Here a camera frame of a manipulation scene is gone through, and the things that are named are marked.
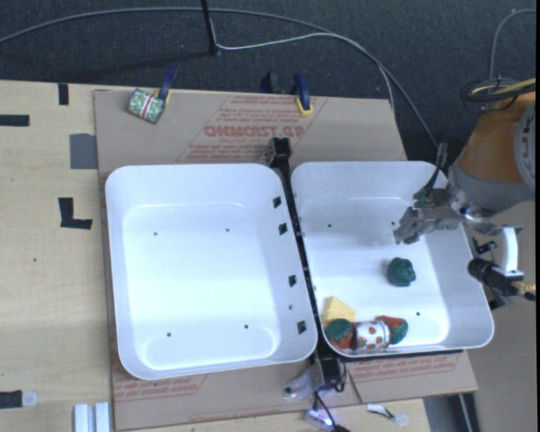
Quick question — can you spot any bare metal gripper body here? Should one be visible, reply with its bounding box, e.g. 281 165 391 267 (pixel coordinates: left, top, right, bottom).
414 188 483 236

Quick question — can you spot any green broccoli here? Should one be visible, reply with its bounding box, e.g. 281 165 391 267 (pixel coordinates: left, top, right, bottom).
385 256 418 287

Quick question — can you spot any white plastic tray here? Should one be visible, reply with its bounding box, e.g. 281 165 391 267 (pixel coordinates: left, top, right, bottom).
103 162 320 382
290 159 496 359

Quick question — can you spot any thin black rod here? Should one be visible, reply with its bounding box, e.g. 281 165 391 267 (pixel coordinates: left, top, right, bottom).
279 164 332 365

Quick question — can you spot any yellow cheese wedge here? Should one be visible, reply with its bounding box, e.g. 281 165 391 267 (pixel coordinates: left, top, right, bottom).
320 296 357 328

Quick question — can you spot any white can with strawberry print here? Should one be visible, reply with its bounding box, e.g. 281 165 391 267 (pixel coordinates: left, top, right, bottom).
353 319 392 356

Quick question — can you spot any brown cardboard board red print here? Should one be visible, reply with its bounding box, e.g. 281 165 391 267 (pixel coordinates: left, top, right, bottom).
93 88 479 423

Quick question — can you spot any green and white patterned can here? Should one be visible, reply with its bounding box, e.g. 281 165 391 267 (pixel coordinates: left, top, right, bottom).
126 87 166 126

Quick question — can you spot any black cylinder on white bracket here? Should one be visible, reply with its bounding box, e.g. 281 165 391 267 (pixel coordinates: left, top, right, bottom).
466 224 526 297

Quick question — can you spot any black block with thin wires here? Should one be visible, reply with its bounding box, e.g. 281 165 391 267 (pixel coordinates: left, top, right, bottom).
267 136 294 169
318 354 347 390

